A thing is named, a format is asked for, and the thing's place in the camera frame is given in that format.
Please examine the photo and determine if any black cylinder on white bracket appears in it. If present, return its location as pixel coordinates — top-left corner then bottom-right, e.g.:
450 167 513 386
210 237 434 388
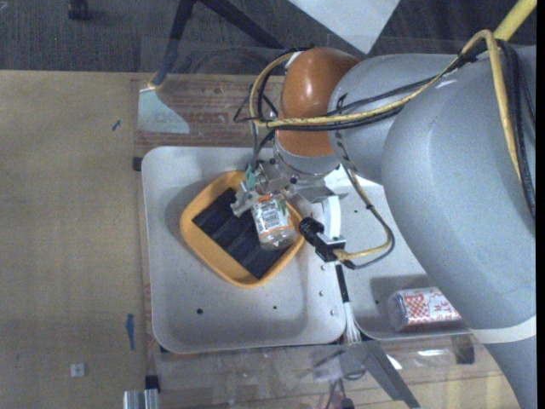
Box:
297 194 347 264

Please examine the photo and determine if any clear plastic bottle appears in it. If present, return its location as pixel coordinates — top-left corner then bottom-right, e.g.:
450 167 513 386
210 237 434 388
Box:
250 193 300 252

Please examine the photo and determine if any white plastic tray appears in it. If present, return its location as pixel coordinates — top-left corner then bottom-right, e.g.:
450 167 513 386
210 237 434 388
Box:
140 144 347 354

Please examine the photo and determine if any black ribbed rectangular block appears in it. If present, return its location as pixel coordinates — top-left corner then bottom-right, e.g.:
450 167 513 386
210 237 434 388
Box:
191 187 295 281

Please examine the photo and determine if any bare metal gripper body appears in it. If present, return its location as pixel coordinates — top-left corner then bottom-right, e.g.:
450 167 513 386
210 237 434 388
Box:
254 159 300 197

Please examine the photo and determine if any orange divided plate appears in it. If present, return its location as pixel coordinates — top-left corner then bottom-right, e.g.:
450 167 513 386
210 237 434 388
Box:
179 170 306 290

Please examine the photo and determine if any red and white packet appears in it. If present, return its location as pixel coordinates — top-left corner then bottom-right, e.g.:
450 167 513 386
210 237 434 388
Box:
386 286 463 333

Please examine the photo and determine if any thin black and white rod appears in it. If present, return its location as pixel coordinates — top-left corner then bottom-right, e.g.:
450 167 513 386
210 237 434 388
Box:
334 262 364 345

